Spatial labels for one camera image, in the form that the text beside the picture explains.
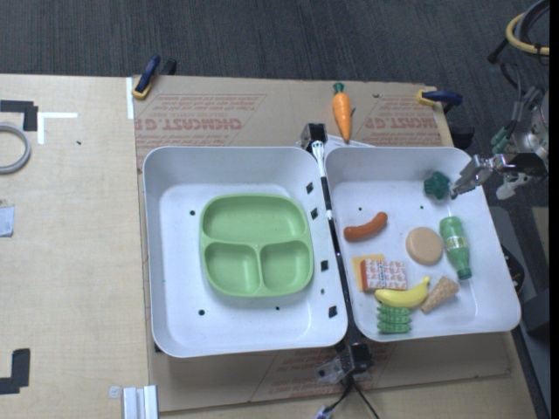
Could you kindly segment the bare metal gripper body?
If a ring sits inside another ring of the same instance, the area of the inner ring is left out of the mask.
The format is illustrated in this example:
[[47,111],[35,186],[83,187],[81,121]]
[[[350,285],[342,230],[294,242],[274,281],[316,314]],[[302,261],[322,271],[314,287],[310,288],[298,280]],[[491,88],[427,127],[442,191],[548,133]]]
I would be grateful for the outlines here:
[[536,178],[549,175],[549,94],[529,88],[507,128],[503,156],[507,168]]

